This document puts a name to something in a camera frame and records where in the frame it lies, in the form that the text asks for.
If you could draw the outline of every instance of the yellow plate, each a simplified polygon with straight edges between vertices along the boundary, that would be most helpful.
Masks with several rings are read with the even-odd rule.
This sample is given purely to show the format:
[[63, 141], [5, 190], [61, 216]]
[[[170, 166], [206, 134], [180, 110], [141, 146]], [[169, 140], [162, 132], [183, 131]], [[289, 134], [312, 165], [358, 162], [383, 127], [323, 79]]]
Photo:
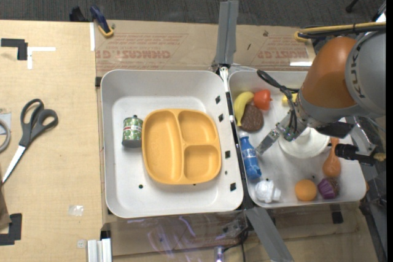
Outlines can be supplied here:
[[148, 114], [142, 154], [151, 178], [169, 185], [207, 182], [221, 169], [216, 124], [199, 110], [160, 109]]

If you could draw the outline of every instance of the blue bottle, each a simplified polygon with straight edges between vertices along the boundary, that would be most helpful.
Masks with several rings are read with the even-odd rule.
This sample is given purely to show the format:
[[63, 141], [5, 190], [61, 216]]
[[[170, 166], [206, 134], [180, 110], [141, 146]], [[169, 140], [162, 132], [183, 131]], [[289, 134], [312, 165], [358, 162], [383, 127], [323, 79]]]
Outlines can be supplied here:
[[244, 167], [246, 168], [246, 175], [250, 180], [258, 179], [260, 176], [262, 176], [262, 172], [260, 171], [258, 165], [258, 158], [255, 148], [250, 144], [247, 132], [240, 132], [239, 138]]

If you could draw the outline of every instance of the scissors handle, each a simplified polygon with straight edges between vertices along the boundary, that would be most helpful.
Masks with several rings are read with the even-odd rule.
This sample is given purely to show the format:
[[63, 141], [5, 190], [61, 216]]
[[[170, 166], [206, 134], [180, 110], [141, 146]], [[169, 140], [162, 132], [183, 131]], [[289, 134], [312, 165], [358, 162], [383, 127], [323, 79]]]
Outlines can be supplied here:
[[[30, 117], [30, 121], [25, 123], [25, 115], [27, 110], [34, 103], [38, 103], [39, 105], [33, 111]], [[46, 118], [52, 117], [53, 120], [48, 124], [44, 124]], [[37, 138], [41, 133], [45, 130], [53, 128], [59, 122], [57, 114], [52, 109], [44, 109], [44, 103], [40, 99], [32, 99], [28, 102], [24, 108], [22, 109], [22, 113], [20, 115], [20, 121], [22, 125], [22, 138], [20, 139], [19, 145], [28, 147], [32, 141]]]

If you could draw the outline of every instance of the black scissors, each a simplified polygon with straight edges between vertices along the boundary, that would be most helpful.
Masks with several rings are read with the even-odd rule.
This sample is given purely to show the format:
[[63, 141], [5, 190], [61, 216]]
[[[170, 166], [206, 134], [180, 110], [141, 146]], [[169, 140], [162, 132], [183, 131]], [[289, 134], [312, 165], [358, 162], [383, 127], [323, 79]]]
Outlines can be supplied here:
[[[26, 113], [35, 103], [38, 103], [38, 106], [32, 112], [30, 121], [25, 123]], [[45, 125], [44, 122], [47, 118], [52, 118], [53, 120]], [[45, 130], [55, 127], [58, 122], [59, 119], [56, 112], [52, 109], [44, 109], [44, 103], [38, 98], [32, 99], [24, 106], [22, 113], [20, 114], [22, 138], [20, 139], [17, 152], [12, 158], [10, 166], [8, 166], [7, 171], [4, 174], [2, 179], [3, 183], [6, 182], [7, 178], [11, 175], [11, 172], [15, 169], [15, 166], [18, 164], [20, 158], [26, 149], [30, 146], [32, 141], [35, 140], [35, 138], [37, 138], [37, 136], [39, 136]]]

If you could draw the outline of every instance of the green can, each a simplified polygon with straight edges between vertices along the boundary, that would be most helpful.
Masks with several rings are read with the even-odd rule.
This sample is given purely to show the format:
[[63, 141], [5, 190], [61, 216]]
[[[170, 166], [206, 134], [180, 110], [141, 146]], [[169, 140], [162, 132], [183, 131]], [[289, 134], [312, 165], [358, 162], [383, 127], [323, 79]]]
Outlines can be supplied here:
[[140, 147], [142, 142], [143, 121], [137, 115], [124, 119], [123, 141], [125, 147]]

